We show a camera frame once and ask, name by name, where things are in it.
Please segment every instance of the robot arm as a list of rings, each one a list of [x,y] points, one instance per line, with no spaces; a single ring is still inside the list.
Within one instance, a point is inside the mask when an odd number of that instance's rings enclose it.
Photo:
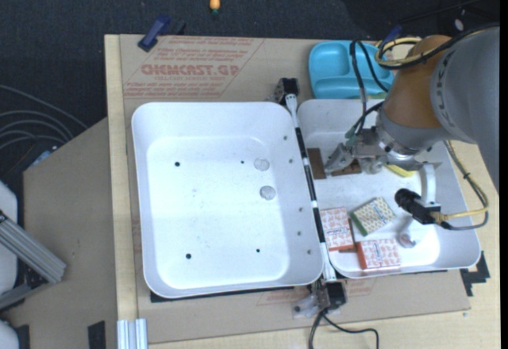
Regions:
[[[405,63],[388,63],[399,71],[375,126],[339,144],[325,171],[354,159],[369,173],[387,163],[417,170],[420,152],[438,141],[461,140],[478,144],[499,192],[499,37],[498,25],[453,39],[429,36]]]

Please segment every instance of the dark carpet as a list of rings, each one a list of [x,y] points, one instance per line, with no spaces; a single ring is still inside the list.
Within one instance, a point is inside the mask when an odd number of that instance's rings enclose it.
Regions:
[[[464,1],[468,0],[221,0],[220,17],[213,18],[208,0],[0,0],[0,84],[37,96],[89,126],[106,116],[104,35],[146,33],[159,14],[184,20],[186,35],[378,40],[403,18]],[[416,18],[402,25],[403,32],[453,34],[459,11],[468,28],[498,21],[499,0]],[[83,131],[52,109],[0,89],[0,114],[13,110],[56,116],[73,136]],[[35,145],[26,139],[6,145],[23,135],[9,137],[4,131],[2,136],[2,128],[20,119],[0,115],[4,181],[53,143]],[[52,131],[37,124],[9,130]]]

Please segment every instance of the black cable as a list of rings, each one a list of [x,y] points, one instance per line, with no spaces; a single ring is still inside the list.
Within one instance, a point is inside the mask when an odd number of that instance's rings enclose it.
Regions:
[[[357,132],[360,132],[364,128],[365,122],[365,113],[367,112],[367,95],[365,94],[365,85],[364,81],[360,75],[360,71],[358,70],[358,63],[356,61],[356,42],[358,40],[353,40],[349,45],[349,55],[351,56],[351,64],[352,68],[355,72],[356,81],[358,82],[358,90],[360,92],[360,100],[362,101],[362,115],[360,118],[360,124],[358,126]]]
[[[54,136],[46,136],[46,135],[23,136],[23,137],[18,137],[16,139],[9,140],[8,142],[5,142],[4,144],[1,144],[0,150],[5,149],[6,147],[10,146],[11,144],[23,142],[25,140],[53,140],[55,142],[60,142],[61,144],[65,144],[65,142],[63,140],[61,140],[58,137],[54,137]]]
[[[23,91],[20,91],[20,90],[16,90],[15,88],[11,87],[11,86],[4,86],[2,84],[0,84],[0,89],[4,90],[4,91],[9,91],[11,93],[14,93],[14,94],[18,94],[18,95],[21,95],[22,97],[25,97],[25,98],[28,98],[32,101],[35,101],[41,105],[44,105],[50,109],[53,109],[59,113],[61,113],[62,115],[68,117],[69,119],[73,120],[75,123],[77,123],[79,126],[81,126],[82,128],[84,129],[88,129],[88,126],[86,126],[83,122],[81,122],[78,118],[76,117],[73,117],[71,114],[69,114],[68,112],[65,112],[64,110],[56,107],[56,106],[53,106],[49,103],[47,103],[46,101],[42,101],[41,99],[37,98],[37,97],[34,97],[33,95],[30,95],[30,94],[27,94],[26,92],[23,92]]]
[[[374,328],[366,328],[366,329],[358,329],[358,330],[352,330],[352,329],[346,329],[342,328],[339,325],[332,322],[327,316],[326,313],[328,312],[328,309],[323,309],[319,312],[319,314],[316,315],[316,318],[314,319],[314,322],[312,323],[312,327],[310,328],[310,334],[309,334],[309,349],[314,349],[314,335],[316,335],[316,330],[318,329],[319,323],[321,322],[321,319],[325,319],[330,325],[332,325],[334,328],[338,329],[339,331],[346,332],[346,333],[365,333],[365,332],[372,332],[375,334],[375,347],[376,349],[379,349],[379,333]]]
[[[48,122],[45,122],[45,121],[39,121],[37,119],[30,119],[30,120],[11,122],[11,123],[9,123],[7,125],[4,125],[4,126],[2,126],[0,128],[0,134],[2,134],[4,132],[5,133],[11,132],[11,131],[7,131],[8,128],[12,128],[12,127],[16,127],[16,126],[22,126],[22,125],[39,125],[39,126],[44,126],[45,128],[50,128],[53,131],[55,131],[56,133],[58,133],[61,136],[61,138],[63,140],[65,140],[66,142],[68,142],[70,140],[68,138],[68,136],[62,130],[60,130],[58,127],[56,127],[55,125],[49,124]]]
[[[35,115],[35,116],[38,116],[38,117],[43,117],[45,119],[48,119],[49,121],[54,122],[55,124],[60,126],[65,131],[65,133],[67,134],[66,137],[69,140],[74,137],[74,135],[72,134],[71,130],[64,123],[62,123],[62,121],[59,121],[58,119],[52,117],[51,115],[48,115],[47,113],[20,109],[20,110],[7,111],[7,112],[4,112],[4,113],[0,113],[0,117],[8,117],[8,116],[11,116],[11,115],[24,115],[24,114],[26,114],[26,115]]]
[[[314,335],[316,334],[316,329],[318,329],[319,323],[321,322],[322,317],[325,315],[326,309],[323,309],[319,314],[316,315],[314,322],[312,323],[312,327],[310,328],[309,334],[309,349],[314,349]]]
[[[361,49],[364,51],[365,59],[367,60],[368,68],[371,71],[372,78],[374,79],[375,83],[378,85],[381,90],[384,92],[388,92],[388,89],[379,81],[377,74],[374,72],[374,67],[372,66],[371,57],[368,54],[367,49],[365,48],[365,45],[359,41],[358,44],[360,45]]]
[[[402,68],[412,67],[412,66],[415,66],[417,64],[424,63],[426,60],[428,60],[431,57],[435,56],[437,53],[442,52],[443,50],[446,50],[447,48],[451,48],[455,43],[457,43],[459,40],[464,39],[466,36],[470,36],[471,34],[478,33],[478,32],[480,32],[482,30],[485,30],[485,29],[496,28],[496,27],[499,27],[499,26],[500,26],[499,22],[493,22],[493,23],[488,23],[486,25],[483,25],[483,26],[481,26],[479,28],[476,28],[476,29],[469,29],[467,31],[459,33],[457,36],[455,36],[452,39],[444,42],[440,46],[437,46],[436,48],[434,48],[430,52],[428,52],[426,54],[421,54],[421,56],[419,58],[417,58],[417,59],[415,59],[413,61],[408,61],[408,62],[399,64],[399,65],[386,65],[386,64],[383,64],[382,67],[386,68],[387,70],[400,70]],[[382,46],[379,49],[379,58],[382,58],[384,53],[386,53],[388,50],[390,50],[392,47],[394,47],[394,46],[390,46],[388,48],[385,48],[385,46],[386,45]]]
[[[376,347],[376,349],[379,349],[379,333],[374,328],[366,328],[366,329],[358,329],[358,330],[345,329],[345,328],[340,327],[337,324],[334,324],[325,314],[323,314],[323,318],[325,318],[325,320],[330,325],[332,325],[334,328],[336,328],[342,332],[347,332],[347,333],[373,332],[375,334],[375,347]]]
[[[358,118],[358,121],[356,121],[356,123],[352,126],[352,128],[355,129],[355,133],[358,134],[359,133],[359,130],[356,130],[358,128],[358,125],[363,121],[365,122],[365,118],[372,112],[374,111],[377,111],[378,109],[381,108],[381,106],[383,106],[383,101],[381,102],[378,102],[377,104],[375,104],[374,106],[371,106],[369,109],[367,109],[365,111],[364,114],[362,114],[361,117]]]
[[[28,157],[29,153],[33,150],[33,148],[36,146],[36,144],[37,144],[36,141],[33,142],[33,144],[30,146],[29,150],[27,150],[25,152],[25,154],[13,166],[11,166],[11,168],[7,169],[6,172],[0,174],[0,178],[4,178],[7,175],[9,175],[10,173],[12,173],[14,170],[16,170],[17,167],[20,166],[25,161],[25,159]]]
[[[487,207],[487,196],[483,193],[483,191],[478,187],[478,185],[471,179],[471,173],[467,173],[462,163],[459,161],[459,158],[457,154],[455,153],[454,148],[449,142],[444,142],[444,146],[446,147],[446,150],[450,154],[450,157],[452,158],[453,162],[455,163],[456,167],[459,169],[460,173],[462,173],[464,180],[466,180],[469,183],[469,186],[473,189],[473,191],[476,194],[476,197],[480,200],[482,205],[484,207]],[[448,229],[449,231],[470,231],[472,229],[477,229],[485,226],[487,222],[489,221],[489,212],[488,210],[485,211],[483,221],[480,224],[475,225],[469,225],[469,226],[453,226],[448,222],[441,223],[441,227]]]

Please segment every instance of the yellow cable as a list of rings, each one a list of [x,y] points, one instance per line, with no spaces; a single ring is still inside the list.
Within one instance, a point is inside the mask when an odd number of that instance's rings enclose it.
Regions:
[[[471,32],[467,36],[463,37],[463,39],[466,37],[474,36],[474,35],[482,32],[483,30],[485,30],[485,29],[480,29],[480,30]],[[438,49],[438,47],[431,48],[430,50],[427,50],[426,52],[422,52],[422,53],[414,55],[414,56],[407,56],[407,57],[404,57],[403,59],[392,59],[392,60],[384,60],[383,59],[383,54],[385,52],[387,52],[388,50],[391,50],[395,46],[398,46],[400,44],[408,44],[408,43],[416,44],[419,41],[421,41],[421,38],[418,38],[418,37],[403,37],[403,38],[389,41],[389,42],[385,43],[384,46],[379,48],[379,50],[375,53],[374,59],[375,59],[376,63],[378,63],[381,66],[401,67],[404,64],[408,64],[408,63],[417,61],[419,59],[423,59],[428,54],[430,54],[431,52],[435,52]]]
[[[457,157],[457,154],[455,153],[455,149],[453,148],[451,142],[446,141],[446,142],[444,142],[444,144],[445,144],[446,148],[448,149],[448,152],[450,153],[450,156],[452,157],[453,162],[456,164],[456,166],[459,168],[460,172],[464,176],[464,179],[466,179],[469,182],[469,185],[471,186],[471,188],[477,193],[479,200],[482,202],[483,208],[473,209],[471,211],[463,211],[461,213],[449,213],[449,214],[444,214],[444,213],[434,211],[434,212],[432,212],[433,218],[439,224],[443,221],[447,221],[448,219],[452,219],[452,218],[470,217],[472,215],[478,215],[481,213],[485,213],[489,208],[489,202],[488,202],[488,198],[487,198],[486,194],[479,187],[479,185],[473,180],[471,175],[466,171],[466,169],[464,168],[464,165],[462,164],[460,159]]]

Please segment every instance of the small box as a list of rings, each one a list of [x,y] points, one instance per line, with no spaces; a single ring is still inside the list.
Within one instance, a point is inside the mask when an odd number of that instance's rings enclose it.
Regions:
[[[329,251],[346,251],[355,247],[346,208],[320,211],[326,246]]]
[[[356,244],[360,267],[364,270],[398,267],[401,256],[395,239],[362,240]]]
[[[396,216],[383,198],[376,198],[354,211],[351,218],[360,233],[367,236],[392,222]]]

